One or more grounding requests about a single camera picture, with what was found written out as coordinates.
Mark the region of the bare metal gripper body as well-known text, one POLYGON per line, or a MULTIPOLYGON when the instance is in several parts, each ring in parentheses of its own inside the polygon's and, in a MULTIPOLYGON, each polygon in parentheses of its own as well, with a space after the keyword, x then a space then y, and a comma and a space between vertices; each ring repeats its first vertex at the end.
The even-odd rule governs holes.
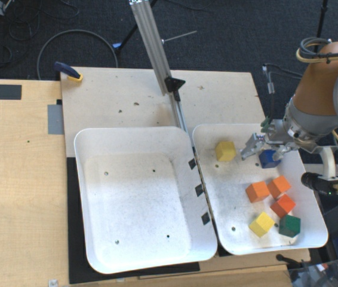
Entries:
POLYGON ((298 148, 312 153, 318 148, 317 138, 292 119, 274 119, 265 133, 265 142, 283 152, 298 148))

